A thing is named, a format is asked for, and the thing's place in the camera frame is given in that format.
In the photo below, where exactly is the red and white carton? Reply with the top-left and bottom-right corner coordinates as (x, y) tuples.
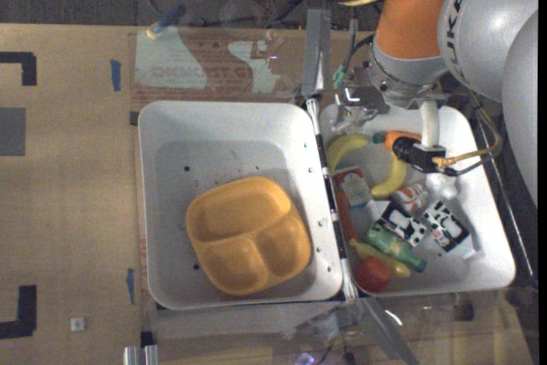
(332, 165), (373, 209)

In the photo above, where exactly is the green bottle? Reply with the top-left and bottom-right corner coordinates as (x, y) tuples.
(364, 223), (428, 274)

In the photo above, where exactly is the yellow banana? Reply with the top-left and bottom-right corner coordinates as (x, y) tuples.
(370, 152), (409, 201)
(325, 133), (371, 173)

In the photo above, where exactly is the black cylinder on white bracket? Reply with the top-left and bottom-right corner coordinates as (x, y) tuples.
(391, 99), (448, 175)

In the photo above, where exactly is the orange and white can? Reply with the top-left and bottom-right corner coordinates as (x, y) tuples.
(390, 182), (430, 214)

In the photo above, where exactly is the white plastic tray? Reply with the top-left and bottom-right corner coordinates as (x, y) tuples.
(318, 101), (517, 298)
(137, 99), (344, 311)

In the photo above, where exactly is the black and white cow-print carton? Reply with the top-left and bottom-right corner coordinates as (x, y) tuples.
(377, 202), (429, 249)
(421, 200), (472, 254)

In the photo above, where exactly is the orange divided plate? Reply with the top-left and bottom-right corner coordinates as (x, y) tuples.
(185, 175), (314, 297)

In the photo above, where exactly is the yellow corn cob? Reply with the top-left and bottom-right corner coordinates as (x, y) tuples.
(349, 238), (412, 280)

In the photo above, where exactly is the white bottle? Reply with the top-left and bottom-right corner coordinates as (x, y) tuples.
(424, 172), (459, 203)

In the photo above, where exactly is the orange carrot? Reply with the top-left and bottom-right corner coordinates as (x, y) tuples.
(372, 131), (423, 151)

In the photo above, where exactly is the red tomato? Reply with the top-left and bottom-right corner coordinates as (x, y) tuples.
(354, 256), (393, 293)

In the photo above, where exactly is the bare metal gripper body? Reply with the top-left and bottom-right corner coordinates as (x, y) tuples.
(334, 60), (433, 115)

